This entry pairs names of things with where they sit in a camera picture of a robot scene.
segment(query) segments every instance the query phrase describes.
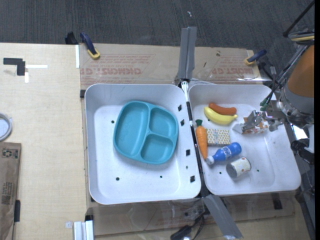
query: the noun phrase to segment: orange carrot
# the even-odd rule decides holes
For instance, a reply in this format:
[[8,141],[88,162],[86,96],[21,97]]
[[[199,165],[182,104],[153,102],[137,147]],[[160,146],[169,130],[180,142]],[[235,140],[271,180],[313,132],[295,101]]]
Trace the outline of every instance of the orange carrot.
[[208,107],[220,115],[233,116],[237,113],[237,109],[235,107],[222,107],[213,102],[209,103]]
[[195,136],[196,136],[196,140],[198,142],[199,145],[199,149],[200,152],[202,154],[202,157],[204,160],[207,159],[208,156],[208,150],[207,150],[207,130],[206,128],[204,128],[201,124],[202,124],[202,120],[197,119],[195,120],[196,122],[196,129],[195,129]]

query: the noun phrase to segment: blue bottle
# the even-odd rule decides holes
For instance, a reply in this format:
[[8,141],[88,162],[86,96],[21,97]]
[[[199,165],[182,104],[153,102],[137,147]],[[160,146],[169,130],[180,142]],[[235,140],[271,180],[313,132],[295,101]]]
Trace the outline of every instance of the blue bottle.
[[215,161],[225,161],[229,160],[233,156],[239,155],[242,149],[238,142],[233,142],[227,146],[224,146],[217,150],[214,155],[208,156],[206,162],[208,165],[212,165]]

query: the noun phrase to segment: blue divided plate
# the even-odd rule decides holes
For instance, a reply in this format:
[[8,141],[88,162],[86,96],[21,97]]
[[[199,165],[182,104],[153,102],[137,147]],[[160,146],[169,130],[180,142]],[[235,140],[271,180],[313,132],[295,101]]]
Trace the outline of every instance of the blue divided plate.
[[173,155],[178,121],[168,110],[143,101],[126,103],[117,118],[113,145],[123,156],[159,165]]

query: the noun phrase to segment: white bottle cap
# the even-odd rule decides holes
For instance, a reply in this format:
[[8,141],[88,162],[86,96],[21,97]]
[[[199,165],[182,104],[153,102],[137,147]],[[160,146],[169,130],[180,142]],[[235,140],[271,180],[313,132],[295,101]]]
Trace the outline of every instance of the white bottle cap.
[[208,156],[205,161],[208,165],[213,165],[215,163],[215,159],[212,156]]

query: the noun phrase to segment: banana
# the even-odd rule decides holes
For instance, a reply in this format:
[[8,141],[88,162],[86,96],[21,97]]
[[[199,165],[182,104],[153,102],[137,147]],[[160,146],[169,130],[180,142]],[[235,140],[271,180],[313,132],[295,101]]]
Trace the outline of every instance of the banana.
[[210,121],[219,125],[228,125],[238,117],[236,114],[234,115],[219,114],[208,106],[204,107],[204,114]]

